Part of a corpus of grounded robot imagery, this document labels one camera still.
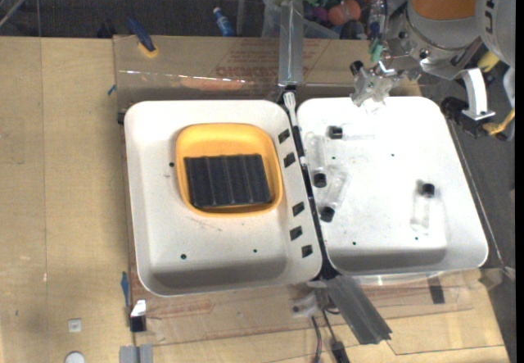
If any blue bottle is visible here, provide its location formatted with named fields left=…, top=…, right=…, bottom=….
left=212, top=7, right=236, bottom=38

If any black ribbed rectangular pad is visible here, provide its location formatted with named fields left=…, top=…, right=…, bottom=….
left=183, top=153, right=273, bottom=209

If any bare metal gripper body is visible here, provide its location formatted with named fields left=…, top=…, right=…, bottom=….
left=378, top=37, right=468, bottom=82

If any black cylinder on white bracket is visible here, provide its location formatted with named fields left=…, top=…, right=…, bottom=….
left=440, top=68, right=499, bottom=139

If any white plastic tray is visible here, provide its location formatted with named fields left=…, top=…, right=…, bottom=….
left=123, top=98, right=323, bottom=297
left=295, top=95, right=490, bottom=275

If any yellow plate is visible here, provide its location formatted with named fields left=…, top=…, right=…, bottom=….
left=174, top=122, right=284, bottom=218

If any clear plastic bottle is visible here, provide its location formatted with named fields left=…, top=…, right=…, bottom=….
left=410, top=182, right=437, bottom=234
left=349, top=60, right=384, bottom=113
left=305, top=131, right=328, bottom=189
left=318, top=170, right=349, bottom=224
left=327, top=125, right=377, bottom=143

